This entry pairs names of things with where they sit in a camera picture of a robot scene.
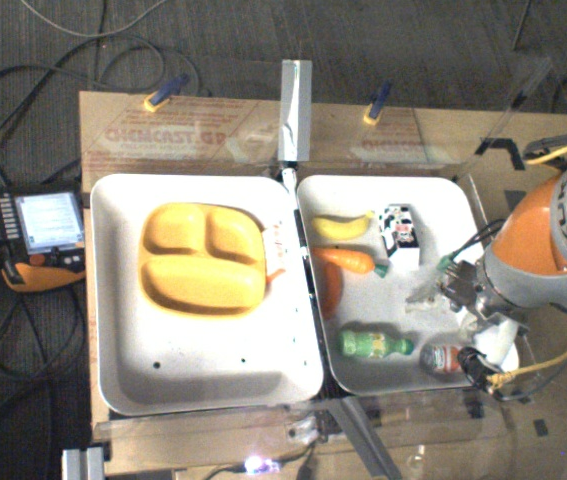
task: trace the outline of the yellow banana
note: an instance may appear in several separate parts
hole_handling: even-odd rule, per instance
[[[335,220],[328,217],[314,217],[312,227],[324,238],[332,240],[352,240],[364,234],[374,218],[374,212],[347,221]]]

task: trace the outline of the control button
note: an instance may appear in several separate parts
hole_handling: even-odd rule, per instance
[[[42,267],[45,265],[45,256],[43,254],[32,254],[32,256],[30,256],[30,265],[33,267]]]

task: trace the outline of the yellow divided plate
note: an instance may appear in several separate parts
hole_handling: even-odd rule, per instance
[[[223,206],[156,208],[143,225],[138,269],[152,302],[190,315],[242,315],[265,294],[261,230],[246,213]]]

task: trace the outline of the yellow cable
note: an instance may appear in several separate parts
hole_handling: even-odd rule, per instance
[[[565,153],[567,153],[567,146],[563,146],[562,148],[552,151],[547,155],[543,155],[538,158],[533,158],[532,160],[527,160],[525,163],[528,165],[544,164],[545,162],[549,162],[550,160],[559,157],[561,155],[564,155]]]
[[[545,361],[543,363],[533,364],[531,366],[525,366],[517,370],[512,370],[511,372],[505,373],[495,373],[494,375],[488,375],[487,380],[492,384],[492,389],[501,389],[503,384],[512,382],[517,375],[523,375],[525,373],[531,373],[538,370],[543,370],[544,368],[549,368],[550,366],[555,366],[562,363],[567,359],[567,351],[554,359]]]

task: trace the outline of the green bottle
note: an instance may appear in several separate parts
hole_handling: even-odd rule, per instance
[[[339,352],[345,357],[381,359],[392,352],[409,356],[414,343],[408,339],[394,340],[382,332],[356,332],[344,329],[339,332]]]

